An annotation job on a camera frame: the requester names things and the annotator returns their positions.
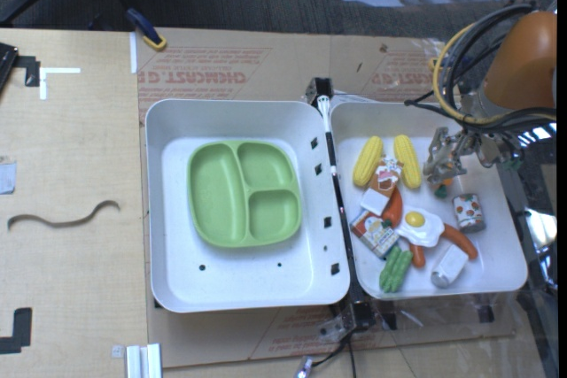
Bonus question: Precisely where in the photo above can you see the brown and white carton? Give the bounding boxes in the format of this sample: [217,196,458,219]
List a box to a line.
[359,156,406,219]

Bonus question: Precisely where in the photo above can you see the red and yellow carton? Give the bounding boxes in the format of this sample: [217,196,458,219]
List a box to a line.
[349,209,401,260]

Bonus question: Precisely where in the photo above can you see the white and yellow fried egg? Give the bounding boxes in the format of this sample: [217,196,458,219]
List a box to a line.
[393,207,446,249]

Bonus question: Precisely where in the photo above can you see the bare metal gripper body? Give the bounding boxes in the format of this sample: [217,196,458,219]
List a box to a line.
[459,127,516,168]

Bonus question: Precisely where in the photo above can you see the orange carrot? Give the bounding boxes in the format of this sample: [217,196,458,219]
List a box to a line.
[433,174,454,199]

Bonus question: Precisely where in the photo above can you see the white bottle with grey cap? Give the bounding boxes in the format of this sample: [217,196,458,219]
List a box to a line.
[430,243,470,290]

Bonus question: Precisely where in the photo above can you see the yellow corn cob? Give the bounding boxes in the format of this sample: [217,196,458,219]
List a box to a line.
[352,135,384,189]
[392,134,423,191]

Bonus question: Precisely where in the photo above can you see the thin black and white rod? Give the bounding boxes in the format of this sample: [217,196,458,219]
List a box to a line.
[316,94,358,303]

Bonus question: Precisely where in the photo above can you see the orange sausage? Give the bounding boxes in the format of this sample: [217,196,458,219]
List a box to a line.
[408,240,427,269]
[381,187,405,229]
[441,222,479,261]

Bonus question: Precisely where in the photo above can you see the green divided plate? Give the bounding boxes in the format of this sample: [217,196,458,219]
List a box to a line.
[186,139,304,249]

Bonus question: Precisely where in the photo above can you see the brown curved strip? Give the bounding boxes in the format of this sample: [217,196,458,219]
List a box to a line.
[6,199,122,232]

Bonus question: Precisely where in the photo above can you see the white plastic tray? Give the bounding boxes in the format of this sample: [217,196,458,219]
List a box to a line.
[329,101,530,302]
[144,97,353,314]

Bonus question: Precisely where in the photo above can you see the green pea pods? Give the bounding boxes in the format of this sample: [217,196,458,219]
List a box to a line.
[377,244,415,295]

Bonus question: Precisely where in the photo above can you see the brown cardboard board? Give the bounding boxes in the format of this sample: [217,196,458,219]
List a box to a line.
[136,27,524,369]

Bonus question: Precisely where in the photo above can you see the black block with wires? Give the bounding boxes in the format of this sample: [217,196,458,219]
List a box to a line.
[304,76,334,105]
[330,299,378,334]

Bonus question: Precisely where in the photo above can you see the white can with orange print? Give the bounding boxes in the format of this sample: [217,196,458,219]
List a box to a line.
[452,192,487,234]

